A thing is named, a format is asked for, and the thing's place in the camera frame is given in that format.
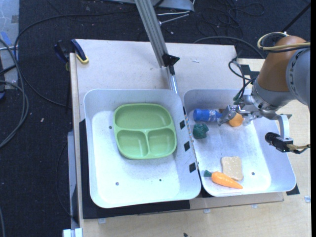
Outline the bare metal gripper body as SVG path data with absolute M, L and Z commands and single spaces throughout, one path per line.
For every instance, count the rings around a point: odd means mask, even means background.
M 237 105 L 236 112 L 239 114 L 254 114 L 257 118 L 274 119 L 279 107 L 269 104 L 260 97 L 243 95 Z

